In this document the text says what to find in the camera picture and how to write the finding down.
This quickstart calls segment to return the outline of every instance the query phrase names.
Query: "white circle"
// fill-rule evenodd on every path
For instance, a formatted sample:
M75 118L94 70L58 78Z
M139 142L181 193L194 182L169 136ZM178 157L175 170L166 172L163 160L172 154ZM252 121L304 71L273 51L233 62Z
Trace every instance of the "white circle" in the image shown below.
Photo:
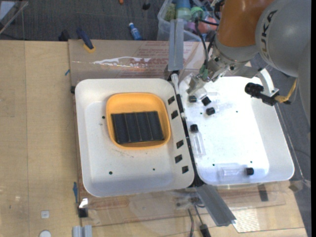
M51 234L48 230L44 230L39 234L39 237L51 237Z

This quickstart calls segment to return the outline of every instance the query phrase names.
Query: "yellow cable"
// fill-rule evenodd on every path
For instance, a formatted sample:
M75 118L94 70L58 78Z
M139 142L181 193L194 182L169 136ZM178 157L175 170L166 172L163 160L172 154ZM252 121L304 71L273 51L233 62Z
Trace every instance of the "yellow cable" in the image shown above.
M296 82L297 82L297 79L295 79L295 81L294 81L294 83L293 83L293 85L292 85L292 87L291 87L291 89L290 89L290 91L289 91L289 93L288 93L287 96L276 96L275 99L276 99L279 103L283 103L283 102L289 100L290 97L291 97L291 95L292 95L292 93L293 93L293 91L295 90Z

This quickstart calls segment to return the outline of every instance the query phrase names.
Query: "clear plastic bottle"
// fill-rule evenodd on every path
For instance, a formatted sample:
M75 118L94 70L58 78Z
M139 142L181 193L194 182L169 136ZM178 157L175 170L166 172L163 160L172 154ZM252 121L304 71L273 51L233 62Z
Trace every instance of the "clear plastic bottle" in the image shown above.
M192 124L190 126L190 132L190 140L193 154L197 157L202 157L206 155L202 134L198 130L198 125Z
M142 40L143 38L141 37L138 29L134 26L133 23L129 23L129 28L130 28L130 32L132 33L132 36L134 38L134 40Z

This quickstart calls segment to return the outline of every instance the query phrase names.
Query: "screwdriver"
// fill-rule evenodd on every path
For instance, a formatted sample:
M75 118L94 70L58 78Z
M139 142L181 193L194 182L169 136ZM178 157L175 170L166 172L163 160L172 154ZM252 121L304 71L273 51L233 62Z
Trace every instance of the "screwdriver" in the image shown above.
M203 221L202 221L202 219L201 219L201 217L200 217L200 215L199 215L197 206L195 205L194 208L195 208L195 210L196 210L196 212L197 212L197 216L198 216L198 218L199 218L199 220L200 220L200 222L201 222L201 225L200 225L200 227L199 227L199 230L201 231L202 236L203 236L203 237L211 237L211 234L209 233L209 230L208 230L207 225L203 223Z

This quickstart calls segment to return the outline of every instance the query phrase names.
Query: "white tray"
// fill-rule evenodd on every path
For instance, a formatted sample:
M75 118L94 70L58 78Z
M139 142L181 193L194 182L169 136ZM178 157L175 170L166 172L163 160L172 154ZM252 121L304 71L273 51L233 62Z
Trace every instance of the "white tray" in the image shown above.
M196 123L203 136L206 155L195 157L197 172L207 184L230 185L288 180L293 161L274 107L244 92L248 82L258 78L223 77L205 85L212 101L189 103L188 78L180 83L180 93L188 127ZM215 114L208 116L207 108ZM243 169L252 167L247 176ZM223 176L223 170L231 173Z
M148 92L165 103L169 116L178 110L173 87L162 79L87 79L76 86L76 109L83 184L96 197L166 191L188 187L193 167L180 114L170 118L171 138L159 148L123 150L109 137L106 120L107 99L117 93ZM176 147L178 141L184 145ZM182 160L175 162L175 157Z

